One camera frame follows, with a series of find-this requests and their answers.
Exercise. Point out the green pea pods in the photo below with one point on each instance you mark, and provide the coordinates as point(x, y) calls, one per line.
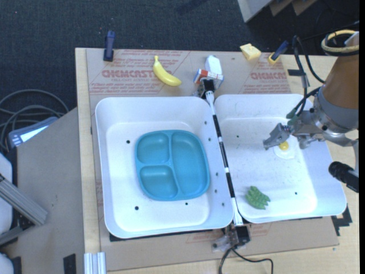
point(256, 198)

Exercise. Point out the white and yellow fried egg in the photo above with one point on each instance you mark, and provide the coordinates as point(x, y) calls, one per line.
point(286, 152)

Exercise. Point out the yellow cheese wedge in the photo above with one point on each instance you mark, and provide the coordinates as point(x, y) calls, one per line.
point(250, 52)

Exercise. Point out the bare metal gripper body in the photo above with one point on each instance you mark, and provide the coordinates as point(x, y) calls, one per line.
point(308, 124)

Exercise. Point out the yellow banana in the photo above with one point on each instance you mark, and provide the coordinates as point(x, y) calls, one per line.
point(164, 74)

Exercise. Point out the brown cardboard board red print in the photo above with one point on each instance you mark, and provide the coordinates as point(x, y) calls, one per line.
point(171, 253)

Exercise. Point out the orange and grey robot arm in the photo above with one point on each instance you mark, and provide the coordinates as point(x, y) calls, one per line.
point(342, 76)

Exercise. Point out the thin black and white rod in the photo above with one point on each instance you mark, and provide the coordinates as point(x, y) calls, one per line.
point(223, 150)

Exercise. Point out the red white and blue carton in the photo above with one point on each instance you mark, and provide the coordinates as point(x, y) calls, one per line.
point(204, 74)

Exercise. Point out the white plastic tray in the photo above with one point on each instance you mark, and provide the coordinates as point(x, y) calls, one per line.
point(256, 170)
point(119, 181)

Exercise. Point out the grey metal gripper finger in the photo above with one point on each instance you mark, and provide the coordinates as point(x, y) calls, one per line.
point(276, 136)
point(305, 142)

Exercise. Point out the black cylinder on white bracket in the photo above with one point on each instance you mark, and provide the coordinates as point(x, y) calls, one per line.
point(342, 173)

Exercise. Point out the blue divided plate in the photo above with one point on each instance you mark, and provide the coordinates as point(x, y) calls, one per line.
point(185, 158)

